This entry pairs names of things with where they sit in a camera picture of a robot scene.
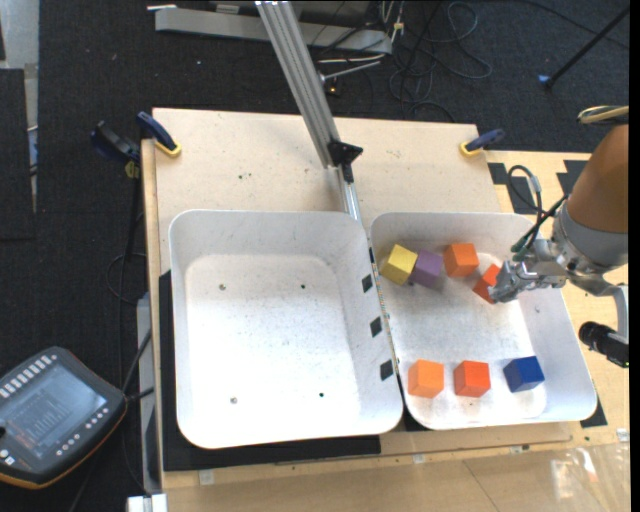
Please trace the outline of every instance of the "white tray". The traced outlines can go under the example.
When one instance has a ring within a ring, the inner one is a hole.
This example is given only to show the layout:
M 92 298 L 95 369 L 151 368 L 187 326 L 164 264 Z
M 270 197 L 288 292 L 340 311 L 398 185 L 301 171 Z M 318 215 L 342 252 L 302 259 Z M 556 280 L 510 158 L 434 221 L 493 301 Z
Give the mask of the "white tray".
M 523 292 L 513 302 L 493 305 L 472 291 L 491 263 L 501 266 L 511 257 L 509 248 L 530 227 L 527 218 L 503 213 L 387 213 L 372 223 L 378 261 L 396 243 L 436 253 L 451 243 L 473 243 L 480 259 L 480 268 L 467 278 L 449 278 L 443 268 L 434 289 L 380 277 L 405 402 L 423 426 L 582 420 L 595 410 L 596 393 L 559 289 Z M 513 358 L 531 355 L 546 380 L 512 393 L 502 369 Z M 408 370 L 420 358 L 445 365 L 445 389 L 435 398 L 407 392 Z M 482 397 L 454 392 L 453 369 L 465 359 L 489 363 L 491 389 Z
M 340 212 L 190 210 L 169 247 L 177 421 L 191 443 L 396 426 L 402 397 L 361 224 Z

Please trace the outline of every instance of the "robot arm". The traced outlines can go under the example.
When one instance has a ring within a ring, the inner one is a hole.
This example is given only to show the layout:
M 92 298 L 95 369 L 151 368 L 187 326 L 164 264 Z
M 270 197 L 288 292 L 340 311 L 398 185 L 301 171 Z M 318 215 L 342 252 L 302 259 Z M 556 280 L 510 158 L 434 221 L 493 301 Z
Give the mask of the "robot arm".
M 580 338 L 599 352 L 605 342 L 616 347 L 624 344 L 626 358 L 608 357 L 625 367 L 629 364 L 628 287 L 607 282 L 604 274 L 629 259 L 628 176 L 629 125 L 616 125 L 591 155 L 566 201 L 552 208 L 551 239 L 536 238 L 516 251 L 489 289 L 496 303 L 514 300 L 525 290 L 559 288 L 567 281 L 596 297 L 613 296 L 618 332 L 588 322 L 580 329 Z

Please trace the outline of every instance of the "toy block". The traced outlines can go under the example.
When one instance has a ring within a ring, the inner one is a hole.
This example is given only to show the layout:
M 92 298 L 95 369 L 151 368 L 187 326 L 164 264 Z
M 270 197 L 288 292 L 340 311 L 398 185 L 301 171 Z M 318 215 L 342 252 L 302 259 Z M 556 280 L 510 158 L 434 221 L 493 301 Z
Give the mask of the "toy block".
M 544 382 L 544 374 L 536 356 L 514 359 L 503 371 L 512 393 L 533 389 Z
M 444 268 L 449 277 L 465 277 L 480 266 L 473 244 L 451 244 L 442 254 Z
M 434 398 L 444 389 L 444 365 L 434 361 L 418 359 L 409 368 L 410 395 Z
M 482 277 L 478 279 L 476 285 L 473 287 L 473 291 L 480 295 L 480 297 L 486 300 L 489 304 L 494 304 L 493 299 L 489 295 L 489 287 L 496 285 L 499 272 L 500 267 L 492 263 L 487 271 L 482 274 Z
M 383 260 L 380 266 L 380 275 L 396 284 L 403 285 L 413 272 L 417 260 L 418 255 L 415 252 L 395 244 L 389 256 Z
M 409 276 L 412 283 L 421 284 L 427 288 L 433 288 L 442 268 L 442 256 L 425 249 L 418 253 L 418 259 Z
M 453 370 L 456 395 L 480 397 L 491 389 L 489 365 L 482 361 L 462 361 Z

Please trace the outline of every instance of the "blue block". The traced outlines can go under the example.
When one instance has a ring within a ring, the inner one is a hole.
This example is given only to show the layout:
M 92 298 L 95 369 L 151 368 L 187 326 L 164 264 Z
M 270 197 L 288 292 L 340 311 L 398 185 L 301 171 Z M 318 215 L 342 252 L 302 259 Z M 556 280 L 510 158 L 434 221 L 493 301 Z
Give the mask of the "blue block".
M 544 374 L 536 356 L 513 359 L 503 371 L 512 393 L 533 389 L 544 382 Z

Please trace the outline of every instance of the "orange block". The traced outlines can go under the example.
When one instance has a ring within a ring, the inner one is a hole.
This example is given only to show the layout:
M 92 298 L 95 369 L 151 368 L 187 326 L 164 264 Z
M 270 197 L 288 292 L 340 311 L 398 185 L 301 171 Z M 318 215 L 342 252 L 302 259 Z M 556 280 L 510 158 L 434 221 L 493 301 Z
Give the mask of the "orange block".
M 434 398 L 444 389 L 444 365 L 434 361 L 418 359 L 409 368 L 410 395 Z
M 480 297 L 486 300 L 489 304 L 494 304 L 493 299 L 489 296 L 489 287 L 496 285 L 499 272 L 500 267 L 492 263 L 473 287 L 473 291 L 480 295 Z
M 462 361 L 453 370 L 456 395 L 480 397 L 491 389 L 489 365 L 482 361 Z
M 468 276 L 480 266 L 473 244 L 451 244 L 445 249 L 442 258 L 449 277 Z

